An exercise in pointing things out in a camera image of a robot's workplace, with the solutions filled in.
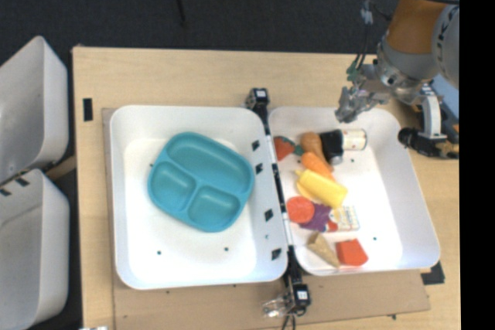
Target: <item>blue object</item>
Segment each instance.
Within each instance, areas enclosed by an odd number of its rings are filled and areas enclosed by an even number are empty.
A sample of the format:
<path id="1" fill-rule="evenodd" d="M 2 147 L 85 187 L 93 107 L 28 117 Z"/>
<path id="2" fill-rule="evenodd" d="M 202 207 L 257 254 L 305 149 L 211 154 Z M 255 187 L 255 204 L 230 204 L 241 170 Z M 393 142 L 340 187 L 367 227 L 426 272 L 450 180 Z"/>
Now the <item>blue object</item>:
<path id="1" fill-rule="evenodd" d="M 172 137 L 148 177 L 149 196 L 161 210 L 207 232 L 235 222 L 253 185 L 254 172 L 244 157 L 195 132 Z"/>

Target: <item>blue plate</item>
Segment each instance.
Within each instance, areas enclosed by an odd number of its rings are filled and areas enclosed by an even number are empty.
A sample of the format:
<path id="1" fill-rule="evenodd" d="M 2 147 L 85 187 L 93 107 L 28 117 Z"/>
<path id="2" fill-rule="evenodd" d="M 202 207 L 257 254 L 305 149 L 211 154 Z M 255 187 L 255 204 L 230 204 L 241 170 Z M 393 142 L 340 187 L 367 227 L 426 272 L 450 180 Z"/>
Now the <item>blue plate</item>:
<path id="1" fill-rule="evenodd" d="M 235 222 L 253 185 L 253 169 L 244 157 L 194 132 L 172 137 L 148 177 L 148 193 L 161 210 L 207 232 Z"/>

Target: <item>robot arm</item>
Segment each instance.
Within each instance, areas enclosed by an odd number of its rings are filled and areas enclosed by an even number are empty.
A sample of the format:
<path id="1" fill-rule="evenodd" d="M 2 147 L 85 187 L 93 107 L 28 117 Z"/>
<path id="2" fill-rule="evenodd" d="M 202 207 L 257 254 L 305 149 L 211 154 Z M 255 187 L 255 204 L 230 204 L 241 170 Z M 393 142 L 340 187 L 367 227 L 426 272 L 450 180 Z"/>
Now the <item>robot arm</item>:
<path id="1" fill-rule="evenodd" d="M 362 10 L 364 21 L 372 23 L 369 2 Z M 424 130 L 402 131 L 400 140 L 422 139 L 428 155 L 442 156 L 446 136 L 441 132 L 439 99 L 425 91 L 425 83 L 442 74 L 459 86 L 459 0 L 399 0 L 388 30 L 377 46 L 373 64 L 357 57 L 347 70 L 352 87 L 344 87 L 336 117 L 340 122 L 356 120 L 363 111 L 386 104 L 391 97 L 423 110 Z"/>

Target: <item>wooden table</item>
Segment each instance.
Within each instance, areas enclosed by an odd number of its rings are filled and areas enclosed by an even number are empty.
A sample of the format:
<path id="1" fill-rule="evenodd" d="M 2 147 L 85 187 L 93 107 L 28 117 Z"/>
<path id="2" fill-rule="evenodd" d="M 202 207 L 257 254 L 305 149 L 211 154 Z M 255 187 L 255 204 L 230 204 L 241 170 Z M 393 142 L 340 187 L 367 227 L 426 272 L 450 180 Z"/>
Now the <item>wooden table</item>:
<path id="1" fill-rule="evenodd" d="M 135 291 L 115 275 L 105 178 L 103 110 L 126 104 L 240 106 L 253 87 L 270 107 L 335 107 L 354 56 L 204 50 L 73 49 L 73 103 L 80 214 L 83 325 L 137 328 L 280 328 L 261 303 L 283 290 L 266 284 Z M 401 123 L 411 110 L 385 106 Z M 418 270 L 305 277 L 313 304 L 298 328 L 460 328 L 459 163 L 411 152 L 439 237 L 444 284 L 424 286 Z"/>

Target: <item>table surface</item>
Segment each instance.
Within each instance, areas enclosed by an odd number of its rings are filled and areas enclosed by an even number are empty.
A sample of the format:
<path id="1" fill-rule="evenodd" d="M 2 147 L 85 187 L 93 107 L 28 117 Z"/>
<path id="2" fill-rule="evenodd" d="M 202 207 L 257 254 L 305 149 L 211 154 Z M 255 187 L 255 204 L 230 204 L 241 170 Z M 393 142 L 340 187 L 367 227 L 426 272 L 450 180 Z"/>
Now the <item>table surface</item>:
<path id="1" fill-rule="evenodd" d="M 80 259 L 84 327 L 280 328 L 260 304 L 282 282 L 135 291 L 112 261 L 104 156 L 104 111 L 126 104 L 240 106 L 253 87 L 268 89 L 270 108 L 335 107 L 347 85 L 349 54 L 181 49 L 73 48 Z M 90 99 L 92 117 L 87 118 Z M 402 126 L 409 107 L 383 106 Z M 346 277 L 305 277 L 313 296 L 304 330 L 460 328 L 459 162 L 410 152 L 437 232 L 444 284 L 424 287 L 416 270 Z M 388 315 L 401 314 L 396 317 Z"/>

